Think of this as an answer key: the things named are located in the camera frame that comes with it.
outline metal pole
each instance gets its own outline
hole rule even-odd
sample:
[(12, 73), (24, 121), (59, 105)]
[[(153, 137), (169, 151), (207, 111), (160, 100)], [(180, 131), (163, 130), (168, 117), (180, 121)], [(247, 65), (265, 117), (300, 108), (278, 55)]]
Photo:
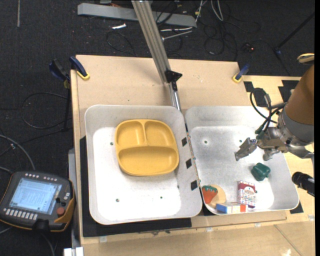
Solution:
[(152, 14), (149, 1), (132, 1), (133, 8), (142, 28), (144, 38), (150, 49), (154, 64), (158, 70), (161, 81), (169, 86), (169, 94), (172, 105), (181, 111), (178, 91), (173, 89), (172, 83), (168, 82), (165, 72), (171, 70), (164, 43), (160, 36), (157, 24)]

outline red and white box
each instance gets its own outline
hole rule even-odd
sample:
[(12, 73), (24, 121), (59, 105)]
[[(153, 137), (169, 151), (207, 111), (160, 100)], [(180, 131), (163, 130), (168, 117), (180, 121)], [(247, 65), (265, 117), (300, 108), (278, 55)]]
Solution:
[(249, 208), (256, 207), (256, 186), (254, 183), (238, 181), (238, 199), (240, 204), (248, 205)]

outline black bracket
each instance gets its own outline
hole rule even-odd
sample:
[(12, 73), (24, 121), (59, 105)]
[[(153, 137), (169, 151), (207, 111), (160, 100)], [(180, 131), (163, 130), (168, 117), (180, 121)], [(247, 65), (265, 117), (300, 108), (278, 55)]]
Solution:
[(174, 72), (171, 70), (166, 70), (164, 72), (165, 74), (165, 78), (167, 80), (168, 83), (172, 83), (172, 89), (177, 92), (178, 91), (178, 87), (177, 87), (177, 81), (179, 80), (180, 77), (182, 77), (181, 73), (178, 72)]

